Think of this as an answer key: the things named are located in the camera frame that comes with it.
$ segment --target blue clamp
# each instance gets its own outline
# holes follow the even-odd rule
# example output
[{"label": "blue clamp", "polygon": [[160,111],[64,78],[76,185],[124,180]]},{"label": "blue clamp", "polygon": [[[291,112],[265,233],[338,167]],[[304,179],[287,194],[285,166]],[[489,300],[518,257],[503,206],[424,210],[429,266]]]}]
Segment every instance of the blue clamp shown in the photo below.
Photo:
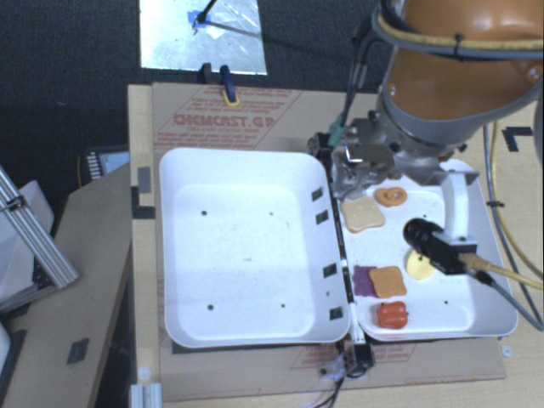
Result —
[{"label": "blue clamp", "polygon": [[219,69],[221,74],[221,83],[224,85],[223,98],[227,107],[235,108],[240,105],[240,98],[235,91],[235,82],[230,74],[229,67],[227,65],[221,66]]},{"label": "blue clamp", "polygon": [[207,85],[212,80],[212,64],[202,64],[201,69],[196,73],[196,82]]}]

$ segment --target orange toy food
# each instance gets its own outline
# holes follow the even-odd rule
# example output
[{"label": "orange toy food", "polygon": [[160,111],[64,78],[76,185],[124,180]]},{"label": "orange toy food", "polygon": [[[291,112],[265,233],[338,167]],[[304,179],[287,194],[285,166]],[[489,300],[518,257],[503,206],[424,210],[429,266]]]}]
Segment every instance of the orange toy food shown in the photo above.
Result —
[{"label": "orange toy food", "polygon": [[406,304],[402,301],[394,303],[385,303],[377,309],[377,324],[381,328],[391,328],[399,330],[408,323],[408,314],[406,313]]},{"label": "orange toy food", "polygon": [[399,206],[408,198],[408,194],[401,187],[390,189],[380,188],[374,192],[374,198],[385,207]]},{"label": "orange toy food", "polygon": [[379,298],[391,298],[406,294],[405,283],[402,281],[402,273],[396,266],[373,269],[369,271],[374,291]]}]

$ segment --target toy donut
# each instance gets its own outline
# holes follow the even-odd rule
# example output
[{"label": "toy donut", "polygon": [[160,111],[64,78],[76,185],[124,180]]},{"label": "toy donut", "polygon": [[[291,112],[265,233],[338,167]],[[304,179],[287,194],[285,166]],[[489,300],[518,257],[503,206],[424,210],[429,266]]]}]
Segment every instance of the toy donut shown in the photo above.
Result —
[{"label": "toy donut", "polygon": [[374,192],[374,198],[385,207],[399,206],[408,198],[408,194],[401,187],[390,189],[380,188]]}]

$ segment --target white tray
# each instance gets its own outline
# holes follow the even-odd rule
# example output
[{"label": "white tray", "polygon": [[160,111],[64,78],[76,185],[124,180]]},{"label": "white tray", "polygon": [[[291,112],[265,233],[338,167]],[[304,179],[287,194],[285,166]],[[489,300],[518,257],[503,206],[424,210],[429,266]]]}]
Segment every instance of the white tray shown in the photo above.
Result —
[{"label": "white tray", "polygon": [[313,157],[180,148],[161,160],[165,321],[189,348],[327,343],[349,312]]},{"label": "white tray", "polygon": [[[450,160],[445,170],[471,170],[462,161]],[[411,249],[405,242],[402,230],[410,219],[425,218],[444,226],[445,207],[439,186],[421,187],[403,177],[386,181],[370,188],[368,195],[378,187],[404,188],[407,201],[398,207],[379,206],[386,218],[380,228],[366,229],[353,234],[343,226],[348,264],[353,267],[398,266],[402,272],[407,294],[381,299],[356,296],[357,318],[364,331],[378,340],[423,340],[453,337],[500,336],[512,332],[518,315],[497,292],[467,275],[443,275],[436,270],[426,280],[415,280],[405,271],[405,261]],[[470,204],[469,236],[478,242],[478,255],[494,264],[502,265],[495,235],[478,180],[468,187]],[[507,280],[492,275],[504,288]],[[408,311],[408,324],[400,329],[386,329],[377,325],[377,309],[382,303],[402,301]]]}]

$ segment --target red toy food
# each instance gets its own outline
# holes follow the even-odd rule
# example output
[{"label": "red toy food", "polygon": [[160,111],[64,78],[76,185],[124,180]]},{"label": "red toy food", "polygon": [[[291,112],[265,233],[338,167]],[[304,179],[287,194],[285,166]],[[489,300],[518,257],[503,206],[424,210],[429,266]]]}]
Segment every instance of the red toy food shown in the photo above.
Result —
[{"label": "red toy food", "polygon": [[377,310],[377,324],[381,328],[399,330],[408,323],[406,304],[402,301],[385,303]]}]

